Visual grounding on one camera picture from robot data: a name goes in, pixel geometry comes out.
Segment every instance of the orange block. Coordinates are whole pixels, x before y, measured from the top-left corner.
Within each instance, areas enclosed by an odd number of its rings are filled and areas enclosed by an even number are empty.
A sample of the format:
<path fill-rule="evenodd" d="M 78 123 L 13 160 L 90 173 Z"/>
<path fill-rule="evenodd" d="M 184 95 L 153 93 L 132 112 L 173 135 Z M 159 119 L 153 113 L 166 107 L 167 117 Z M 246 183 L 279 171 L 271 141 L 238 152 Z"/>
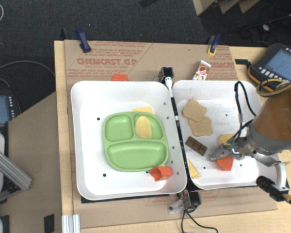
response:
<path fill-rule="evenodd" d="M 173 174 L 173 172 L 168 166 L 156 166 L 151 169 L 150 174 L 153 176 L 155 181 L 162 181 L 166 180 Z"/>
<path fill-rule="evenodd" d="M 219 167 L 225 171 L 232 170 L 233 162 L 234 162 L 234 158 L 230 157 L 229 155 L 226 157 L 223 157 L 221 159 L 216 160 L 216 163 L 219 165 Z"/>

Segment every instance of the wooden table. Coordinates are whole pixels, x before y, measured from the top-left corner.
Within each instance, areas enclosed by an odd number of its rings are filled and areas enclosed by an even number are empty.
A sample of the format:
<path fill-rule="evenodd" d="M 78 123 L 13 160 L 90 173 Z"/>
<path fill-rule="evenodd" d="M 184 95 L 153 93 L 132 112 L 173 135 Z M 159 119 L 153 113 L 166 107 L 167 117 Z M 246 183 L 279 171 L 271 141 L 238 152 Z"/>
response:
<path fill-rule="evenodd" d="M 58 137 L 60 155 L 60 176 L 61 176 L 61 196 L 62 215 L 73 215 L 73 197 L 71 183 L 70 146 L 67 116 L 67 93 L 65 78 L 65 48 L 63 41 L 54 42 L 55 52 L 55 72 L 56 72 L 56 93 L 57 93 L 57 113 L 58 113 Z M 265 48 L 230 47 L 233 59 L 248 59 L 255 62 L 260 58 Z M 240 80 L 251 82 L 246 75 L 246 67 L 235 65 Z M 284 151 L 280 154 L 281 161 L 291 162 L 291 153 Z M 291 188 L 291 163 L 287 165 L 287 177 Z M 272 232 L 291 233 L 291 205 L 286 202 L 277 203 L 278 209 L 275 211 L 245 213 L 226 216 L 210 216 L 198 218 L 201 225 L 213 226 L 220 233 L 230 232 Z M 197 227 L 190 219 L 184 220 L 185 231 L 192 232 L 212 232 Z M 178 233 L 181 232 L 180 220 L 168 220 L 150 223 L 137 223 L 129 225 L 108 226 L 99 228 L 82 229 L 83 233 Z"/>

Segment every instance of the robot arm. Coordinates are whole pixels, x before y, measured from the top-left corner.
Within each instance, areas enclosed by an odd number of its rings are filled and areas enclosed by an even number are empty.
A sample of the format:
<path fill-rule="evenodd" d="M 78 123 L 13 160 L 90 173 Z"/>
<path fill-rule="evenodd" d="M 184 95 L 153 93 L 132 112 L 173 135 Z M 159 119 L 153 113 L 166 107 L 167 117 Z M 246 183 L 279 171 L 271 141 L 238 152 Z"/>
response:
<path fill-rule="evenodd" d="M 221 144 L 210 156 L 211 161 L 227 155 L 240 160 L 251 156 L 266 166 L 276 167 L 276 183 L 260 176 L 257 185 L 276 201 L 291 203 L 286 187 L 285 163 L 272 158 L 273 154 L 283 150 L 291 150 L 291 85 L 283 92 L 277 92 L 269 97 L 261 107 L 259 113 L 252 120 L 243 125 L 249 127 L 245 137 L 230 138 L 228 145 Z"/>

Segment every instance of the blue clamp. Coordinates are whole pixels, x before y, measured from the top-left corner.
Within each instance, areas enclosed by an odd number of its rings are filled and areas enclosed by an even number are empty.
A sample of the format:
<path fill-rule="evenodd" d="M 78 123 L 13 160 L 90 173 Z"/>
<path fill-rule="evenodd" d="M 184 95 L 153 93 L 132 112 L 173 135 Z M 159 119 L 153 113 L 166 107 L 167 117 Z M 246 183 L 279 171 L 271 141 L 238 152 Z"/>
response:
<path fill-rule="evenodd" d="M 82 28 L 76 29 L 76 38 L 81 41 L 80 47 L 84 53 L 90 52 L 92 50 L 91 47 L 88 45 L 85 32 Z"/>
<path fill-rule="evenodd" d="M 214 56 L 215 55 L 215 53 L 216 53 L 216 50 L 217 50 L 217 46 L 218 46 L 218 44 L 219 44 L 219 40 L 220 40 L 220 34 L 219 33 L 217 33 L 216 35 L 215 35 L 215 37 L 214 37 L 214 39 L 212 40 L 212 42 L 211 42 L 211 40 L 212 39 L 210 39 L 210 46 L 209 46 L 209 48 L 208 48 L 208 55 L 209 56 Z"/>

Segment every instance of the cracker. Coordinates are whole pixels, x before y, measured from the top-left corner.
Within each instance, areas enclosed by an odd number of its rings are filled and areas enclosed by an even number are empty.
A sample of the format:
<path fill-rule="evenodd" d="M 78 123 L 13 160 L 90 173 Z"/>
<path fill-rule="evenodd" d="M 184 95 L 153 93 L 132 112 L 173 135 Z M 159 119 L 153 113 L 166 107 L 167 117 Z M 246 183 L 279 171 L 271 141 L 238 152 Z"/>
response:
<path fill-rule="evenodd" d="M 211 119 L 208 116 L 204 116 L 200 122 L 189 119 L 188 123 L 194 136 L 211 135 L 213 133 Z"/>
<path fill-rule="evenodd" d="M 182 110 L 182 115 L 195 122 L 200 122 L 207 108 L 194 99 L 189 100 L 187 106 Z"/>

